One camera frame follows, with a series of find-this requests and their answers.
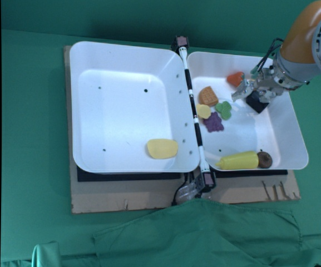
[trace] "green clover-shaped toy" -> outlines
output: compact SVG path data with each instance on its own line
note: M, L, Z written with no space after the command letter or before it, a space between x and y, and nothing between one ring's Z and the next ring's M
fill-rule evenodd
M223 120L228 120L232 116L232 106L227 101L224 101L223 103L217 103L215 109L221 114Z

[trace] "brown round toy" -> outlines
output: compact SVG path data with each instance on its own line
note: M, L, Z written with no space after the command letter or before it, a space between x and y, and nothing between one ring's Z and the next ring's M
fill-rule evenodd
M264 151L258 152L258 166L260 168L269 168L273 164L273 159L271 158L270 154Z

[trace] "green background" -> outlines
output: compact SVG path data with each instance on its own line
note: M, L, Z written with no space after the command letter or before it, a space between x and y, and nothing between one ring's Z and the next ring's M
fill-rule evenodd
M262 55L312 1L1 0L1 261L51 240L93 254L93 232L152 212L71 215L63 46L169 48L185 35L190 51ZM321 76L290 95L309 153L295 172L302 199L247 205L293 210L305 241L321 243Z

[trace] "white tray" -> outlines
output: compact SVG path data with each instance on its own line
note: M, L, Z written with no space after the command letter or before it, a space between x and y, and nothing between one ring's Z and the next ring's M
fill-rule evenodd
M231 118L222 120L223 131L208 132L200 120L205 158L216 170L219 168L215 163L221 157L249 150L268 152L273 158L272 170L299 170L308 163L308 153L287 92L273 99L260 114L245 100L233 103L231 99L235 89L227 83L226 77L243 71L249 78L260 59L208 52L193 52L187 59L195 103L201 89L211 86L219 102L228 101L232 106Z
M73 158L95 173L189 172L199 164L181 58L170 50L79 42L70 49ZM153 159L150 139L175 157Z

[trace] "green cloth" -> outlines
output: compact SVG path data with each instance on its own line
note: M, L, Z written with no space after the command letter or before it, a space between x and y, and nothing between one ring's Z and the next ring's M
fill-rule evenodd
M289 211L194 199L94 233L100 265L315 266Z

